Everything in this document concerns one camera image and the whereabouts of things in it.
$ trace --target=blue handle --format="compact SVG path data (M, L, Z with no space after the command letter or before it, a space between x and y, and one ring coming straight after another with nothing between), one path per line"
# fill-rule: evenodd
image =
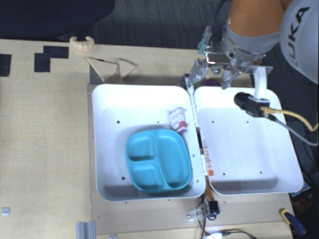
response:
M295 216L290 213L285 213L285 216L300 236L303 236L307 233L307 230L304 228L303 224L301 224L301 222Z

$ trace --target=wooden surface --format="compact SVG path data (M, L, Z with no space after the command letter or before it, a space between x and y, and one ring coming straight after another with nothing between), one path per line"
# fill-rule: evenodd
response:
M68 59L51 59L50 73L34 73L34 54L42 53L44 45L68 46L67 43L0 40L0 54L12 55L10 76L0 77L0 207L11 207L10 216L0 216L3 239L74 239L77 221L92 219L87 57L111 62L123 58L138 65L126 79L115 76L112 83L161 85L175 85L199 57L194 50L96 45L87 54L70 50ZM241 76L234 86L247 86L249 82L249 77ZM289 227L280 221L278 214L278 207L291 210L288 194L228 197L227 201L215 197L223 202L222 213L218 223L209 225L219 227L207 230L220 229L235 217L237 221L248 219L249 224L237 222L226 228L243 228L259 238L292 238ZM163 207L175 210L178 215L186 208L178 200L169 205L161 201L152 204L159 211ZM148 221L152 226L139 221L140 213L147 211L148 206L131 206L130 212L136 215L133 221L125 219L124 209L116 207L109 207L112 217L127 227L127 231L155 228L152 220ZM165 212L160 213L163 223L169 223L165 221ZM199 228L187 228L121 233L118 237L197 238L199 235Z

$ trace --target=yellow cable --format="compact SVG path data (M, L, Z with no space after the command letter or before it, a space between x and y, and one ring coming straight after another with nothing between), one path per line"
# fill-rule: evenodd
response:
M261 106L260 110L262 110L265 115L269 115L269 114L285 114L285 115L289 115L289 116L295 117L295 118L299 119L301 122L303 122L306 125L306 127L309 129L310 132L314 132L318 128L318 122L315 124L314 127L312 127L310 125L310 123L308 122L308 120L306 120L301 115L299 115L297 113L294 113L294 112L291 112L291 111L276 110L276 109L273 109L273 108L270 108L270 107L266 107L266 106Z

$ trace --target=gray cable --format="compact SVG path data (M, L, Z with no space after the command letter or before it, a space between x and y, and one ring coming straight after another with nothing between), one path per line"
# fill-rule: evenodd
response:
M292 128L288 127L286 124L282 123L279 119L275 119L275 122L277 122L278 124L282 125L283 127L285 127L286 129L289 130L289 132L293 133L296 137L298 137L301 141L304 141L306 144L309 144L310 146L318 146L318 141L316 143L314 142L310 142L307 139L303 138L300 134L298 134L296 131L294 131Z

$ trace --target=blue divided plate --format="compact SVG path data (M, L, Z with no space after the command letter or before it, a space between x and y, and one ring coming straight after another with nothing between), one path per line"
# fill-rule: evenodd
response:
M191 179L185 142L170 129L133 134L126 143L126 158L134 186L147 193L182 189Z

